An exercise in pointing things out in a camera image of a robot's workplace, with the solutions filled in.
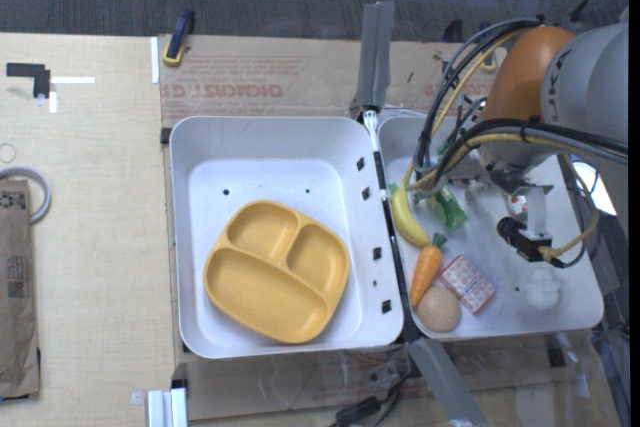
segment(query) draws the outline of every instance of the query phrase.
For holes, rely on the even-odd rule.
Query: yellow plate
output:
[[[349,277],[349,252],[329,228],[275,201],[229,220],[204,266],[204,288],[240,324],[284,343],[326,327]]]

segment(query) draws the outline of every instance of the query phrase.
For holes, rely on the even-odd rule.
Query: small box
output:
[[[438,275],[474,315],[495,295],[495,287],[463,255],[456,256]]]

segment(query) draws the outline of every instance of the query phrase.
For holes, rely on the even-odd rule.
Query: carrot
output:
[[[433,236],[433,242],[428,246],[424,246],[418,255],[418,261],[413,271],[413,279],[411,280],[411,291],[409,292],[409,300],[413,308],[418,306],[420,299],[422,299],[422,296],[436,277],[440,265],[442,265],[440,247],[446,240],[443,235],[436,233]]]

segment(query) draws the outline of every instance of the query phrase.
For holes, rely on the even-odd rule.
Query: brown paper bag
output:
[[[38,391],[31,208],[26,180],[0,180],[0,397]]]

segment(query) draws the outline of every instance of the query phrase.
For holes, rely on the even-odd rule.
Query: table surface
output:
[[[0,404],[3,424],[143,426],[144,406],[132,398],[170,386],[175,360],[165,168],[150,40],[0,34],[4,62],[45,64],[52,77],[96,79],[57,86],[58,112],[51,114],[46,102],[39,106],[32,97],[31,79],[0,76],[0,143],[13,145],[12,163],[36,168],[52,190],[49,213],[33,226],[41,389],[33,398]],[[33,194],[37,202],[37,187]],[[551,420],[567,415],[613,425],[605,372],[595,351],[589,354],[588,383],[474,396],[496,425],[535,418],[540,407]],[[300,414],[203,423],[298,425]],[[332,421],[330,411],[304,414],[307,425]],[[431,397],[405,401],[394,414],[413,425],[448,425]]]

